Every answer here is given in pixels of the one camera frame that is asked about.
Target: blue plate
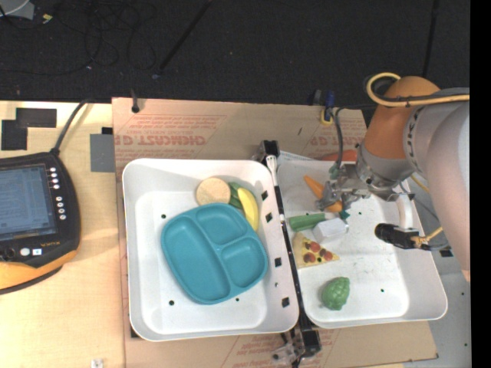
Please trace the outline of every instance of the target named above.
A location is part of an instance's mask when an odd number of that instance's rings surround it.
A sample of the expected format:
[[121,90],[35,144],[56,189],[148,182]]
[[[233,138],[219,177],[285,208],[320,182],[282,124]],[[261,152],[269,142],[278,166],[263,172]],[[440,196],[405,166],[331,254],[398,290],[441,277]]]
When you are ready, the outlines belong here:
[[181,287],[202,304],[247,291],[268,269],[261,240],[239,210],[224,203],[202,205],[170,219],[160,242]]

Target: table surface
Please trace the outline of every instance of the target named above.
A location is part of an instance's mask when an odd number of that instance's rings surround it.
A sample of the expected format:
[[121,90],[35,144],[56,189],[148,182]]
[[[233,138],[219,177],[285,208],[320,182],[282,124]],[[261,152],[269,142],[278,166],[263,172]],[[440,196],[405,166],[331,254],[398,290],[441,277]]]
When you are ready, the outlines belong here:
[[[56,129],[29,128],[28,151],[0,151],[0,158],[52,148],[75,106],[0,101],[0,120],[14,120],[17,107],[58,109]],[[88,105],[64,139],[60,157],[81,207],[81,248],[55,276],[0,295],[2,366],[76,368],[94,359],[104,368],[125,366],[116,180],[112,172],[91,172],[88,140],[112,123],[110,104]]]

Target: robotic arm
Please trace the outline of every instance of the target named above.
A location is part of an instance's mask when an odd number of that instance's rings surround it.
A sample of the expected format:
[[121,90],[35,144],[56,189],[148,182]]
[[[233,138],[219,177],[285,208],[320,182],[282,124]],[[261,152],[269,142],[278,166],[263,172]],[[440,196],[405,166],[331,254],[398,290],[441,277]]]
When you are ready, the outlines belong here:
[[[375,81],[395,82],[384,96],[373,90]],[[324,209],[338,200],[349,209],[356,200],[374,194],[386,201],[399,199],[394,188],[413,173],[428,181],[429,194],[440,224],[466,278],[470,279],[470,91],[440,90],[422,77],[383,73],[367,83],[377,102],[355,164],[343,164],[325,184]],[[407,232],[407,246],[421,248],[414,232],[380,224],[375,234],[390,241],[390,234]]]

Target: screen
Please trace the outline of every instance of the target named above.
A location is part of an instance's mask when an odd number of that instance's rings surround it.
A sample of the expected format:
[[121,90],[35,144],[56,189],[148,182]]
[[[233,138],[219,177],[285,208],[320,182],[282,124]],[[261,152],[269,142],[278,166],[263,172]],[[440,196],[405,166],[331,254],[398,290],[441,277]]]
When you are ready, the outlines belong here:
[[0,169],[0,241],[56,231],[44,166]]

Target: white tray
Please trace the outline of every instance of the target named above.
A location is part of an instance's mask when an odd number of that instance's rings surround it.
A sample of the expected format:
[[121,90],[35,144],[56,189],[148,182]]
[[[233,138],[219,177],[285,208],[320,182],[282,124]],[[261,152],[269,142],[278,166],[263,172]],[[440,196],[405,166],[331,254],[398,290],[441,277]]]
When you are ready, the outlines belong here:
[[[288,161],[278,168],[285,216],[318,212],[316,197],[303,180],[309,175],[322,184],[328,179],[328,161]],[[411,203],[407,217],[421,232],[416,208]],[[327,249],[341,259],[298,270],[305,313],[323,328],[352,327],[409,320],[435,320],[447,312],[447,296],[441,284],[431,252],[403,250],[389,245],[374,234],[379,223],[400,225],[394,202],[385,202],[372,195],[352,204],[347,218],[349,232]],[[311,230],[303,231],[314,239]],[[288,233],[295,233],[288,225]],[[320,290],[332,278],[350,278],[351,293],[341,310],[322,305]]]
[[[261,213],[257,233],[269,258],[265,277],[257,285],[212,305],[188,297],[160,247],[164,225],[198,206],[196,187],[210,176],[237,181],[255,194]],[[124,169],[123,191],[130,322],[142,338],[162,341],[277,333],[295,326],[298,301],[272,177],[265,166],[248,160],[137,159]]]

